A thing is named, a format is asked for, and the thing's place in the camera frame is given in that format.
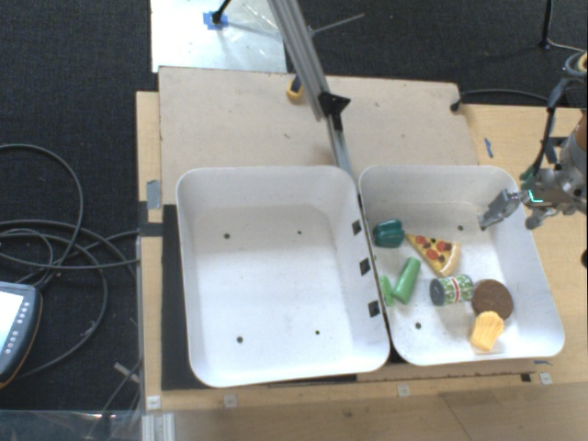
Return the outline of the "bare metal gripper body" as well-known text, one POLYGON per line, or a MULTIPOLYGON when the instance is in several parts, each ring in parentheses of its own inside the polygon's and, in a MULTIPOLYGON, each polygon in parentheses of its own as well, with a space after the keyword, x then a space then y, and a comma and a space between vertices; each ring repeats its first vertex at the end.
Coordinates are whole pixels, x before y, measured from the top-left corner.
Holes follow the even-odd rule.
POLYGON ((529 167, 520 175, 522 202, 530 209, 571 215, 587 212, 586 176, 575 167, 529 167))

